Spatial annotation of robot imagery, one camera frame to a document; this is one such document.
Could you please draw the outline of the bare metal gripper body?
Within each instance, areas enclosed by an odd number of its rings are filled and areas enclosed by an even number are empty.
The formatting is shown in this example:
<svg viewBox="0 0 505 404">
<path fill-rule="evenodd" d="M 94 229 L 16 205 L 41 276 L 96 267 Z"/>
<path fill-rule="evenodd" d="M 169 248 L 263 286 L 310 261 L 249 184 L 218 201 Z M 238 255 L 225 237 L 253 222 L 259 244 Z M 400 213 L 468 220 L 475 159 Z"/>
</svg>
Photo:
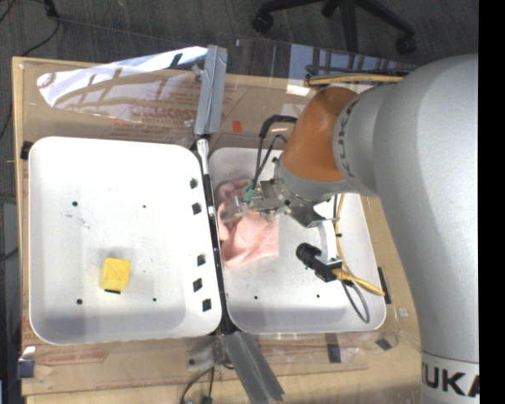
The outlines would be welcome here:
<svg viewBox="0 0 505 404">
<path fill-rule="evenodd" d="M 333 217 L 319 214 L 316 205 L 318 203 L 293 194 L 282 179 L 276 178 L 258 182 L 248 201 L 250 210 L 270 220 L 276 215 L 288 215 L 304 228 L 316 227 L 325 221 L 333 222 Z"/>
</svg>

